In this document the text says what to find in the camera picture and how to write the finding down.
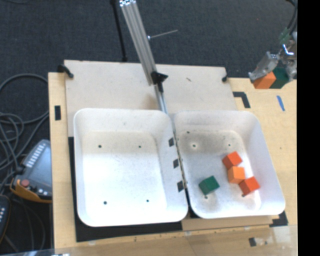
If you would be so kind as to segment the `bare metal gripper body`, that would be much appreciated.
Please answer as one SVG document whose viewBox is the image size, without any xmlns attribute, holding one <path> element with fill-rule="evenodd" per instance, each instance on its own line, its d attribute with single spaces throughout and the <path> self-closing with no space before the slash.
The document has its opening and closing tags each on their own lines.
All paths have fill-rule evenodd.
<svg viewBox="0 0 320 256">
<path fill-rule="evenodd" d="M 280 50 L 278 52 L 283 63 L 297 60 L 297 32 L 282 34 L 279 40 Z"/>
</svg>

